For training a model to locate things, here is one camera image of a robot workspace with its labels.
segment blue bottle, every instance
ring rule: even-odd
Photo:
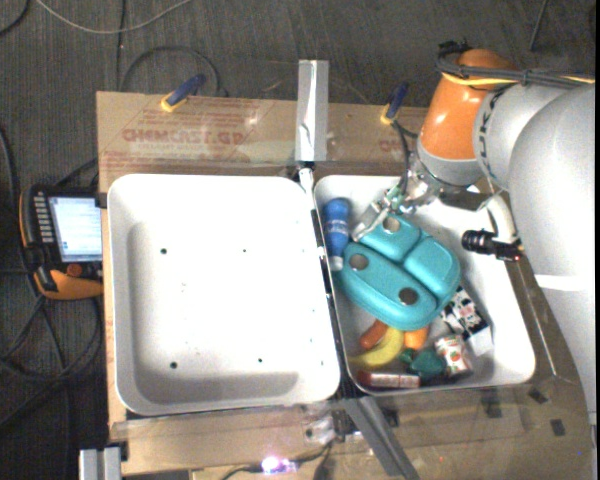
[[[322,207],[324,241],[333,272],[342,270],[344,248],[349,243],[349,213],[351,203],[344,197],[331,199]]]

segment white cable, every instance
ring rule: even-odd
[[[88,27],[83,27],[82,25],[78,25],[77,23],[74,23],[73,21],[68,20],[67,18],[65,18],[64,16],[59,14],[58,12],[54,11],[51,7],[49,7],[47,4],[45,4],[42,0],[35,0],[35,1],[38,2],[38,4],[40,4],[47,12],[49,12],[50,14],[52,14],[53,16],[58,18],[60,21],[63,21],[67,25],[71,25],[72,27],[82,30],[84,32],[90,32],[91,34],[120,34],[123,32],[131,32],[132,30],[138,30],[142,27],[146,27],[147,25],[153,23],[154,21],[157,21],[160,18],[162,18],[165,14],[168,14],[171,11],[174,11],[178,7],[182,7],[183,5],[188,4],[189,2],[192,2],[193,0],[183,0],[182,2],[179,2],[175,5],[172,5],[168,9],[165,9],[164,11],[155,15],[153,18],[145,21],[144,23],[140,23],[138,25],[134,25],[131,27],[126,27],[126,28],[122,28],[122,29],[118,29],[118,30],[94,30],[94,29],[91,29]]]

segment hole in bin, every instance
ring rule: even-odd
[[[400,231],[400,221],[395,217],[387,217],[382,221],[382,227],[387,233],[397,233]]]
[[[369,266],[369,258],[364,254],[354,254],[349,258],[349,265],[353,270],[364,270]]]
[[[418,302],[418,292],[416,292],[413,288],[403,288],[400,290],[398,297],[400,298],[400,302],[406,306],[411,306]]]

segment display screen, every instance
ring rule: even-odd
[[[49,197],[49,207],[62,261],[102,261],[100,208],[95,199]]]

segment yellow banana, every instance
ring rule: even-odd
[[[404,331],[389,327],[380,342],[370,350],[349,357],[349,364],[359,368],[379,368],[393,361],[404,347]]]

